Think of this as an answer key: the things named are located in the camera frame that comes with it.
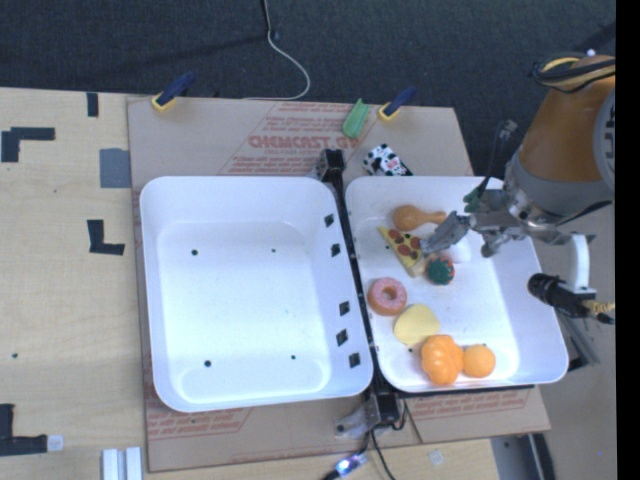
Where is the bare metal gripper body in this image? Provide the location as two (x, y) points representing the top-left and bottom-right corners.
(467, 187), (562, 244)

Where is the red strawberry with green top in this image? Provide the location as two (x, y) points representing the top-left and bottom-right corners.
(424, 252), (456, 287)

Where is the orange chicken drumstick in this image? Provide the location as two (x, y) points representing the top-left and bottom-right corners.
(391, 204), (448, 232)

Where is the yellow pizza slice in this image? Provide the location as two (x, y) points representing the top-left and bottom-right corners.
(377, 225), (427, 279)

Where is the white plastic tray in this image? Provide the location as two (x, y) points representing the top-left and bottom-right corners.
(344, 175), (571, 395)
(138, 175), (374, 414)

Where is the yellow potato crisp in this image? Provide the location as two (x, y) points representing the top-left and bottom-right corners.
(392, 303), (442, 347)

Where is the pink doughnut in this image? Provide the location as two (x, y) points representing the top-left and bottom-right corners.
(366, 276), (409, 317)

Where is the cow print carton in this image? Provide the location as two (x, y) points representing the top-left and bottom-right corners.
(362, 142), (414, 177)

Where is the thin black rod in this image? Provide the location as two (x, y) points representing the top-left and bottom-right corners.
(331, 167), (387, 400)

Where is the orange fruit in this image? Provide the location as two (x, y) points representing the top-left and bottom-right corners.
(462, 343), (497, 380)

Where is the orange pumpkin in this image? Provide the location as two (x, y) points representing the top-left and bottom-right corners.
(419, 334), (466, 387)

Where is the green pea pod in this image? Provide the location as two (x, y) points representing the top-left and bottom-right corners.
(341, 98), (372, 140)

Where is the brown cardboard board red print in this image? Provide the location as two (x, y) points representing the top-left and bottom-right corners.
(126, 95), (552, 473)

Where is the black cylinder on white bracket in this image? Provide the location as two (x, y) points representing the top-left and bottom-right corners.
(526, 232), (599, 320)

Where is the black block with thin wires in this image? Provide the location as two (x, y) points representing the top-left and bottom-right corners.
(371, 391), (407, 428)
(318, 148), (348, 183)

